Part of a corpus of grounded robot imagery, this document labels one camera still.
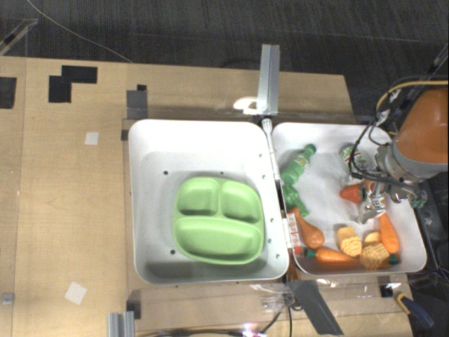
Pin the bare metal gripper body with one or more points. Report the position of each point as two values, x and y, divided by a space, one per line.
385 163

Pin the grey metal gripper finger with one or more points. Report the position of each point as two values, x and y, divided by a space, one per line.
367 216
379 203

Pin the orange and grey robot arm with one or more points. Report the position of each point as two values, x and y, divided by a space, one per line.
426 125

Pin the small tan bread piece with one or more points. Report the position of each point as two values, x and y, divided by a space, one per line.
372 238

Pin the red strawberry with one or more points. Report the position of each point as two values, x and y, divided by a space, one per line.
351 192

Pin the orange carrot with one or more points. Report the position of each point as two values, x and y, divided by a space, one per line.
333 257
389 235

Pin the yellow corn cob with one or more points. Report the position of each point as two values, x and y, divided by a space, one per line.
349 242
374 256

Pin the green and white can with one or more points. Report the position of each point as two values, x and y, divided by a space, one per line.
347 154

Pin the white plastic tray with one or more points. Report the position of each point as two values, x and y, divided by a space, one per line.
326 202
154 202

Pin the brown chicken drumstick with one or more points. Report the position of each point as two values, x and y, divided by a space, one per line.
310 234

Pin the green plastic bottle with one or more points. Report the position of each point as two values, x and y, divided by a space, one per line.
294 168

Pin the green divided plate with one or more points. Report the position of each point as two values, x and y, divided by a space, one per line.
217 237

